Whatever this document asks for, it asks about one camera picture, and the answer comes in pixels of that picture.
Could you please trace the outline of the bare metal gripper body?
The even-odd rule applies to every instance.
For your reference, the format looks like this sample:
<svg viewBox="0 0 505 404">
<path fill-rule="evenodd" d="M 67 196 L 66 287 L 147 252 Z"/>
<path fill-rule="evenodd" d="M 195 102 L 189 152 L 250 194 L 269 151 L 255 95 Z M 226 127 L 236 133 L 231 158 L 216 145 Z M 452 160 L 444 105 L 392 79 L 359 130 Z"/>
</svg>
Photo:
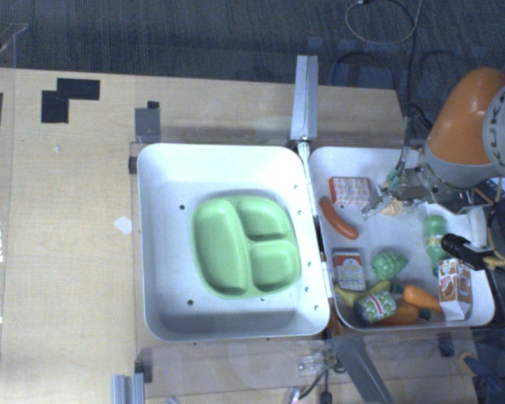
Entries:
<svg viewBox="0 0 505 404">
<path fill-rule="evenodd" d="M 403 203 L 434 202 L 432 186 L 422 167 L 406 168 L 389 193 Z"/>
</svg>

